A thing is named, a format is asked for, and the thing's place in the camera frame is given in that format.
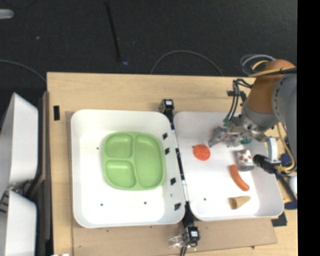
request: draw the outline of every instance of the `can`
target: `can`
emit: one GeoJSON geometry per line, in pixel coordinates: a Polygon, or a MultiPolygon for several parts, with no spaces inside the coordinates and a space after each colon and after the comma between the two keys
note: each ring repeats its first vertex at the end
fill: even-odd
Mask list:
{"type": "Polygon", "coordinates": [[[242,149],[236,153],[239,171],[251,171],[255,168],[251,152],[248,149],[242,149]]]}

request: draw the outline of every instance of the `wooden table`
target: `wooden table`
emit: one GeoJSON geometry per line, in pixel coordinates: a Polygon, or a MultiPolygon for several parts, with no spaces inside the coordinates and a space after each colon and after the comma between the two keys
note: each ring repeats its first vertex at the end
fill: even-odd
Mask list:
{"type": "MultiPolygon", "coordinates": [[[[232,99],[227,96],[227,91],[232,89],[233,79],[234,77],[49,72],[47,118],[54,253],[75,256],[122,255],[126,251],[126,243],[133,241],[136,244],[127,255],[179,254],[178,249],[169,250],[166,242],[166,236],[180,230],[179,224],[167,228],[154,226],[153,229],[125,227],[93,230],[80,227],[75,222],[71,207],[66,112],[81,109],[156,111],[163,99],[173,99],[175,112],[228,112],[232,99]],[[136,238],[131,235],[134,233],[145,236],[136,238]]],[[[253,78],[245,80],[249,83],[254,81],[253,78]]],[[[241,90],[248,95],[249,89],[241,90]]],[[[288,197],[284,190],[283,197],[288,197]]],[[[215,231],[208,233],[210,237],[200,240],[203,241],[202,245],[200,243],[187,253],[195,252],[192,254],[194,256],[298,255],[298,212],[285,210],[285,215],[287,226],[274,229],[267,218],[217,222],[212,226],[210,223],[200,222],[204,233],[209,232],[208,229],[215,231]],[[255,245],[261,246],[255,249],[250,247],[255,245]]]]}

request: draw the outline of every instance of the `orange sausage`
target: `orange sausage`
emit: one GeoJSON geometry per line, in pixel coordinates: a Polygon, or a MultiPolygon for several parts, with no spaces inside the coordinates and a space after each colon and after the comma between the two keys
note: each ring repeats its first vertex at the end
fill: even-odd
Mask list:
{"type": "Polygon", "coordinates": [[[242,189],[243,191],[248,191],[250,189],[249,185],[245,183],[244,180],[240,177],[238,168],[235,164],[231,165],[230,172],[234,182],[240,189],[242,189]]]}

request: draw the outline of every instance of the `orange disc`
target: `orange disc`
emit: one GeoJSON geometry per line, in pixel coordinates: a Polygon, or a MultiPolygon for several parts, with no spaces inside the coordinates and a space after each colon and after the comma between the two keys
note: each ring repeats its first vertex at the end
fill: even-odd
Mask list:
{"type": "Polygon", "coordinates": [[[208,160],[211,153],[210,153],[210,149],[203,144],[199,144],[193,147],[193,154],[196,158],[198,158],[199,160],[205,161],[208,160]]]}

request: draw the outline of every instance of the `green bowl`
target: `green bowl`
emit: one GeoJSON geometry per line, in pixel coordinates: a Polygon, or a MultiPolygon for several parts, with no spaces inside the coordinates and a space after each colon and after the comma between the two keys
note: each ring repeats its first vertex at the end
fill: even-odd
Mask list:
{"type": "Polygon", "coordinates": [[[103,173],[108,183],[122,190],[141,191],[159,187],[165,180],[162,145],[142,132],[114,132],[103,143],[103,173]]]}

